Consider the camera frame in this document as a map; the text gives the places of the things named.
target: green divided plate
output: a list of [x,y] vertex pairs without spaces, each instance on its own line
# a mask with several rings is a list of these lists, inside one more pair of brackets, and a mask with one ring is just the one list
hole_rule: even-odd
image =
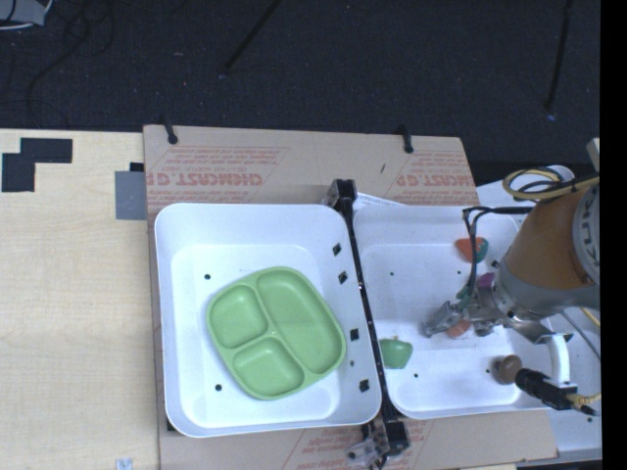
[[278,266],[220,290],[207,307],[220,356],[251,396],[295,394],[333,371],[346,339],[335,315],[301,272]]

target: white tray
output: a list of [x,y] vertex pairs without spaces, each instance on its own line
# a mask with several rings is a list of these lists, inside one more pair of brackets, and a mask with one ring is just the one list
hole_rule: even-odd
[[[465,284],[470,263],[454,242],[467,238],[459,207],[368,206],[355,216],[374,327],[379,340],[398,338],[413,346],[403,369],[385,369],[392,403],[406,416],[428,419],[531,408],[545,408],[515,385],[498,383],[491,371],[496,357],[519,354],[525,367],[551,371],[544,346],[532,345],[499,326],[486,337],[469,330],[453,339],[431,338],[421,324],[446,300],[454,303]],[[486,214],[477,235],[489,242],[477,276],[494,271],[517,233],[508,215]]]
[[[157,216],[155,236],[166,412],[179,432],[211,437],[352,425],[377,414],[378,375],[338,212],[320,205],[175,204]],[[301,392],[262,400],[228,372],[205,315],[219,289],[274,266],[299,270],[319,290],[344,331],[347,352],[337,369]]]

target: green plate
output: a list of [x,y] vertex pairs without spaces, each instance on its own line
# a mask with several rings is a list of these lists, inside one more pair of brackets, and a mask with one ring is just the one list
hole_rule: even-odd
[[346,339],[322,295],[285,266],[257,271],[220,290],[207,307],[220,356],[251,396],[275,400],[327,376]]

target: light wood surface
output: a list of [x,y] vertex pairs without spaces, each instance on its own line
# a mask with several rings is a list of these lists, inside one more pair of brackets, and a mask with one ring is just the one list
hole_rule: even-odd
[[20,137],[73,159],[0,193],[0,468],[158,468],[147,225],[115,209],[142,134],[0,130],[0,151]]

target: cardboard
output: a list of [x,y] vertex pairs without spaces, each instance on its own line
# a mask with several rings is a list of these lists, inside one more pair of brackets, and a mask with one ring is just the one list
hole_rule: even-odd
[[[154,220],[176,202],[319,204],[332,181],[354,179],[361,193],[408,205],[479,204],[461,141],[402,136],[218,127],[144,127],[161,464],[164,470],[220,468],[355,470],[347,448],[360,427],[186,438],[168,430]],[[407,420],[411,446],[385,468],[421,470],[556,457],[544,411]]]

